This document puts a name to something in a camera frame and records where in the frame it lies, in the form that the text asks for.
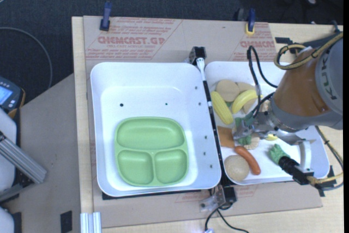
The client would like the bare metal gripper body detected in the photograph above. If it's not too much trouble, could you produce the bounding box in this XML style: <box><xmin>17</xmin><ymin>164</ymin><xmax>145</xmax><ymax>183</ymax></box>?
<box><xmin>251</xmin><ymin>111</ymin><xmax>298</xmax><ymax>139</ymax></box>

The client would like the green broccoli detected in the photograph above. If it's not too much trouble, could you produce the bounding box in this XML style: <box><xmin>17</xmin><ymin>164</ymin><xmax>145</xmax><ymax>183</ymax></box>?
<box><xmin>268</xmin><ymin>144</ymin><xmax>291</xmax><ymax>165</ymax></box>
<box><xmin>234</xmin><ymin>116</ymin><xmax>253</xmax><ymax>146</ymax></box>

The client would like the tan bread slice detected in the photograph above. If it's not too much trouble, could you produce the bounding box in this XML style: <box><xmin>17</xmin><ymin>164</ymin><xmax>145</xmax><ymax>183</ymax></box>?
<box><xmin>236</xmin><ymin>81</ymin><xmax>256</xmax><ymax>93</ymax></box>
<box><xmin>243</xmin><ymin>102</ymin><xmax>257</xmax><ymax>115</ymax></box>

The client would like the beige crinkled biscuit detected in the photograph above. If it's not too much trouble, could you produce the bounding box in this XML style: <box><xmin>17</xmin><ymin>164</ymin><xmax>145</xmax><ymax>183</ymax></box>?
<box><xmin>243</xmin><ymin>136</ymin><xmax>262</xmax><ymax>151</ymax></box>

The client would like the orange pizza slice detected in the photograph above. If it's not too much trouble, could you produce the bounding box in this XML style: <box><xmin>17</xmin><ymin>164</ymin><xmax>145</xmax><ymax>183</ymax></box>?
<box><xmin>217</xmin><ymin>126</ymin><xmax>236</xmax><ymax>149</ymax></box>

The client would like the yellow banana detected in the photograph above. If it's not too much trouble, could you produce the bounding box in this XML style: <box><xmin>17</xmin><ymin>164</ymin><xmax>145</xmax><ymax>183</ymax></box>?
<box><xmin>231</xmin><ymin>89</ymin><xmax>264</xmax><ymax>115</ymax></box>

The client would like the orange sausage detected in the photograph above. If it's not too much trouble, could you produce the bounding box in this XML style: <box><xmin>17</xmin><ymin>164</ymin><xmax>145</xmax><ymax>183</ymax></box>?
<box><xmin>234</xmin><ymin>145</ymin><xmax>262</xmax><ymax>176</ymax></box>

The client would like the yellow corn cob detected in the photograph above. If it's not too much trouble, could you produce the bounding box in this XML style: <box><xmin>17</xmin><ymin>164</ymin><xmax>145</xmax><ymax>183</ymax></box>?
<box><xmin>210</xmin><ymin>91</ymin><xmax>234</xmax><ymax>126</ymax></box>

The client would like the beige bread roll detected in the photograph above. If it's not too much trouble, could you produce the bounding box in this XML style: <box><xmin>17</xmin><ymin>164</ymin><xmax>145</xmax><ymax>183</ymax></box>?
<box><xmin>224</xmin><ymin>154</ymin><xmax>250</xmax><ymax>182</ymax></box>

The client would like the round tan biscuit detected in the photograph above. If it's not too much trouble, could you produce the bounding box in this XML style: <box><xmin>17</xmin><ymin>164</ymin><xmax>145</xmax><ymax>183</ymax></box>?
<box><xmin>215</xmin><ymin>79</ymin><xmax>240</xmax><ymax>103</ymax></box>

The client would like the white plastic tray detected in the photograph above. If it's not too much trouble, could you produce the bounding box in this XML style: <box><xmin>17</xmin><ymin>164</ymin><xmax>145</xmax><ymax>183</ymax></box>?
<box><xmin>89</xmin><ymin>62</ymin><xmax>222</xmax><ymax>198</ymax></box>
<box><xmin>203</xmin><ymin>61</ymin><xmax>330</xmax><ymax>186</ymax></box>

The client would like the thin black and white rod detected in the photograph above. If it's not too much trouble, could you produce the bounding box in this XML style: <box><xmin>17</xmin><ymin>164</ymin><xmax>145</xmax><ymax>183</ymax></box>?
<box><xmin>196</xmin><ymin>58</ymin><xmax>227</xmax><ymax>187</ymax></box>

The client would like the green divided plate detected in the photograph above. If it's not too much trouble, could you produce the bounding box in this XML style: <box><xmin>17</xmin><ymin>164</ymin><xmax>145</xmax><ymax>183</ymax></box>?
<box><xmin>113</xmin><ymin>116</ymin><xmax>190</xmax><ymax>188</ymax></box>

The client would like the brown cardboard board red print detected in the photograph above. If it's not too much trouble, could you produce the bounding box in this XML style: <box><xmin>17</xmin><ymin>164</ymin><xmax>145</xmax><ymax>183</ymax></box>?
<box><xmin>82</xmin><ymin>15</ymin><xmax>324</xmax><ymax>229</ymax></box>

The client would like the black cylinder on white bracket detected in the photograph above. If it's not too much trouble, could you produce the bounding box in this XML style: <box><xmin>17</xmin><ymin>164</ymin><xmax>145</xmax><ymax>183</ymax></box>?
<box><xmin>278</xmin><ymin>139</ymin><xmax>316</xmax><ymax>186</ymax></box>

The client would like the black block with thin wires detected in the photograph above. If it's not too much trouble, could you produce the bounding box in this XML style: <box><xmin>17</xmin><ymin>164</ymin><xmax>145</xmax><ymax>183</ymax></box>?
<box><xmin>185</xmin><ymin>46</ymin><xmax>206</xmax><ymax>65</ymax></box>
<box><xmin>200</xmin><ymin>185</ymin><xmax>238</xmax><ymax>212</ymax></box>

